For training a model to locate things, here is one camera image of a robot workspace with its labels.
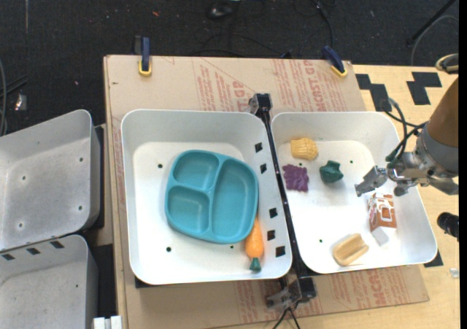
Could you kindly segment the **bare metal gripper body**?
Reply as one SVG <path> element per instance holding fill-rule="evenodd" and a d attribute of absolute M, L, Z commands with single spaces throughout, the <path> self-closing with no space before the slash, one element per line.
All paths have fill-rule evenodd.
<path fill-rule="evenodd" d="M 427 152 L 405 152 L 387 165 L 388 177 L 397 182 L 406 182 L 409 188 L 431 186 L 449 196 L 459 194 L 454 181 L 458 176 L 458 161 L 454 156 L 433 157 Z"/>

